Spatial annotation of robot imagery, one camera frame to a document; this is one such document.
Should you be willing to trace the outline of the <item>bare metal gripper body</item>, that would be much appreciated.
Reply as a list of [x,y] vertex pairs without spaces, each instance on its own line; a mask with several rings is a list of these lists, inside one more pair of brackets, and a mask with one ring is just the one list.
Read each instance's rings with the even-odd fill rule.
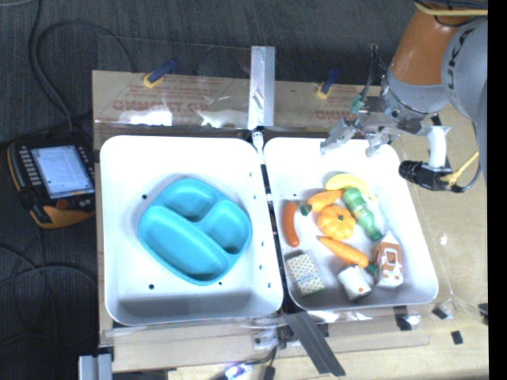
[[407,133],[414,136],[427,135],[431,130],[430,115],[411,108],[392,93],[378,97],[357,95],[349,104],[355,116],[350,127],[354,135],[395,136]]

